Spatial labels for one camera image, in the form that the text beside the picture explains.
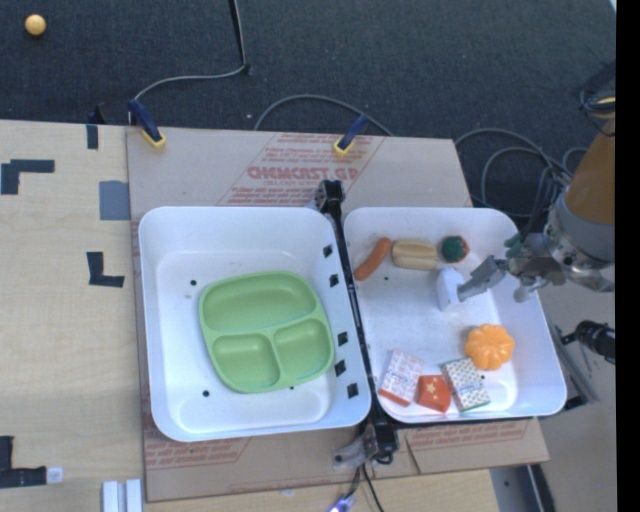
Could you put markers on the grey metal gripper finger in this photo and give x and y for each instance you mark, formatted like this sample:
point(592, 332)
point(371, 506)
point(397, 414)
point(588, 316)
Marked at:
point(527, 289)
point(481, 277)

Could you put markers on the yellow ball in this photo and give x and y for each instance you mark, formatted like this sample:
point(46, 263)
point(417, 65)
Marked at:
point(35, 24)

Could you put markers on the orange and white carton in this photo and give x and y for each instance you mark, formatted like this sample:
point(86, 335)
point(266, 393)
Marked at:
point(400, 377)

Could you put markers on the black cylinder on white bracket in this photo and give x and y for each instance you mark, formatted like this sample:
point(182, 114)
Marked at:
point(597, 337)

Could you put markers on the green divided plate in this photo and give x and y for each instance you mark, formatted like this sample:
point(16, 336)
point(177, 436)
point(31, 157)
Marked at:
point(260, 300)

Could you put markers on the green and red toy fruit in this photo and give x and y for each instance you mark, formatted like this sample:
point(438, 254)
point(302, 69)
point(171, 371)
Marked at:
point(454, 248)

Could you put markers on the brown cardboard board red print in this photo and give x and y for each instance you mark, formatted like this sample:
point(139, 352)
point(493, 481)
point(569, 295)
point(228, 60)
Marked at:
point(210, 165)

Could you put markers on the orange cube with yellow star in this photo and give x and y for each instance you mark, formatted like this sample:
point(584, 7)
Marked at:
point(433, 392)

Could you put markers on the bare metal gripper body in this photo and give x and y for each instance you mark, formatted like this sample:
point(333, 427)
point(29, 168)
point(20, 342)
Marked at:
point(570, 262)

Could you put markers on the tan toy bread bun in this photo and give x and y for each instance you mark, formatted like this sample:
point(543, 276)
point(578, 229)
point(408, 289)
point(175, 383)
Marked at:
point(414, 255)

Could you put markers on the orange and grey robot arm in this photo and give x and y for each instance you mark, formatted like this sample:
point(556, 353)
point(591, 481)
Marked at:
point(592, 180)

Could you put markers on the orange toy sausage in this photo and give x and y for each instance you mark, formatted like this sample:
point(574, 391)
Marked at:
point(372, 260)

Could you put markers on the orange toy pumpkin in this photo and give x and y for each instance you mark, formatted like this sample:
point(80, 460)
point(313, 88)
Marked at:
point(489, 346)

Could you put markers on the thin black rod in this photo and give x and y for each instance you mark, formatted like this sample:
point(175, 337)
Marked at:
point(352, 295)

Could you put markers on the white carton with green dots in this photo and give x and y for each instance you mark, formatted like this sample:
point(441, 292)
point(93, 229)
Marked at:
point(466, 385)

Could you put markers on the white plastic tray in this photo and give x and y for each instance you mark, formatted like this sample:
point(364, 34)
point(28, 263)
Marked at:
point(405, 320)
point(170, 320)

